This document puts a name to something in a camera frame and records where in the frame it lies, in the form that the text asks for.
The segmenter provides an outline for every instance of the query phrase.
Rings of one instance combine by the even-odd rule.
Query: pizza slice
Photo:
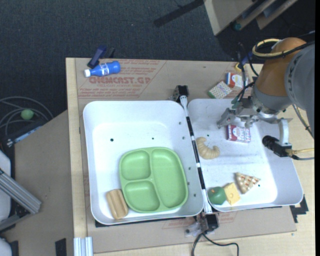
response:
[[[246,175],[240,172],[235,174],[237,184],[242,192],[242,194],[247,193],[252,187],[254,187],[260,179],[250,175]]]

